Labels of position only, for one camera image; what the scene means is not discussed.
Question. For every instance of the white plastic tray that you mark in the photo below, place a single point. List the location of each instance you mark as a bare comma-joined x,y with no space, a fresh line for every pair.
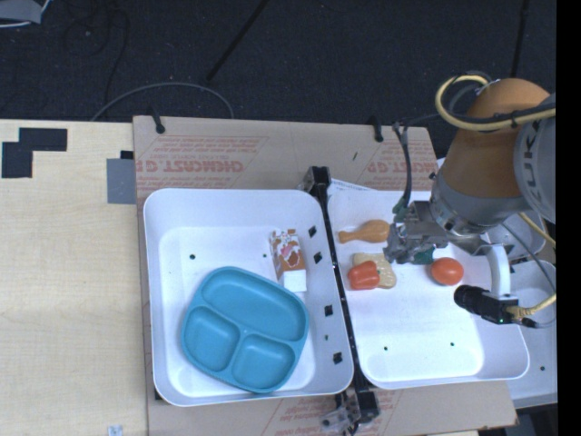
408,325
181,216

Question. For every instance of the tan chicken drumstick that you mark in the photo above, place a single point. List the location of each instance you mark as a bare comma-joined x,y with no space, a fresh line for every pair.
370,232

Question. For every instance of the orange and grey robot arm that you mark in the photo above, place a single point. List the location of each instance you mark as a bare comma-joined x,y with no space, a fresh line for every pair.
490,161

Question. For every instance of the blue divided plate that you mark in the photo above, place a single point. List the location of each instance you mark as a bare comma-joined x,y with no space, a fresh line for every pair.
245,329

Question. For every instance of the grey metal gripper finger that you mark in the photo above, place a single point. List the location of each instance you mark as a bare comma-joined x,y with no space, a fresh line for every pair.
399,256
393,236

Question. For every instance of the orange bell pepper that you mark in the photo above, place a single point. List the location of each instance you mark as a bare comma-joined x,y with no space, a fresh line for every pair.
363,276

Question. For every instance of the brown cardboard board red print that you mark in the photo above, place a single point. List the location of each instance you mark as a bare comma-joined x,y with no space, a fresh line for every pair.
272,152

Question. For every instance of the brown and white carton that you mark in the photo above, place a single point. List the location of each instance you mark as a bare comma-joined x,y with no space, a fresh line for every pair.
288,257

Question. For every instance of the orange tomato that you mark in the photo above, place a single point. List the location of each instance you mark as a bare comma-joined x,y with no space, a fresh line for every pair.
447,271

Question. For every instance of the beige bread slice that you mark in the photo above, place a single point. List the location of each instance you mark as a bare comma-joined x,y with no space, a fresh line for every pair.
387,275

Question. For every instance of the thin black rod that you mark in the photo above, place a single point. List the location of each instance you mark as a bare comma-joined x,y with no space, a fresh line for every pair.
342,298

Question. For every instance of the black cylinder on white bracket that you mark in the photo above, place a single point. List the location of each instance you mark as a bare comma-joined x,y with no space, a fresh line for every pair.
481,302

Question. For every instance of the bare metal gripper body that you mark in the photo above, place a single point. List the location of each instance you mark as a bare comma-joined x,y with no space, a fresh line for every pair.
426,230

